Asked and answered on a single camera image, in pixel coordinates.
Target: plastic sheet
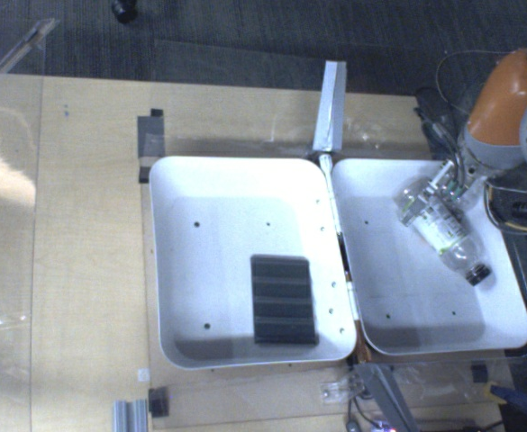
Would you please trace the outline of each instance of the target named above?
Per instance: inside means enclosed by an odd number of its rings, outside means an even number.
[[[2,34],[0,55],[22,35]],[[30,50],[14,69],[20,59],[11,59],[11,74],[0,72],[0,429],[12,431],[31,427],[34,208],[44,50],[42,44]]]
[[[434,362],[408,362],[380,364],[390,369],[407,407],[417,411],[423,405],[440,409],[445,405],[503,406],[527,416],[527,357],[496,357],[476,360]],[[385,420],[378,405],[354,368],[337,382],[324,384],[331,395],[324,403],[346,403],[355,397],[362,411],[368,411],[374,420]],[[429,422],[417,419],[418,427],[435,429],[450,427],[485,427],[464,414],[456,418],[443,418]]]
[[[319,98],[297,90],[155,84],[150,105],[165,115],[166,155],[305,158]],[[201,108],[190,110],[190,103]],[[429,158],[416,105],[409,96],[346,94],[343,148],[335,157]]]

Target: wooden surface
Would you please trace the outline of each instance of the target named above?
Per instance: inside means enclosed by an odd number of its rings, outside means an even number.
[[[45,78],[32,286],[33,431],[111,430],[113,402],[144,398],[150,387],[145,370],[157,344],[148,327],[137,116],[164,109],[168,148],[182,152],[202,152],[213,140],[304,149],[318,100],[310,92]],[[347,145],[425,156],[413,106],[413,98],[348,95]],[[498,419],[488,403],[416,412],[481,425]],[[230,411],[230,418],[240,416]],[[295,429],[341,431],[344,414],[181,430]]]

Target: plastic bottle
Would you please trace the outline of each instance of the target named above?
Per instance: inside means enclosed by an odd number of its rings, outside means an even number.
[[[489,267],[479,261],[476,243],[435,194],[430,180],[424,178],[410,184],[396,201],[401,222],[413,226],[449,269],[462,274],[474,286],[491,274]]]

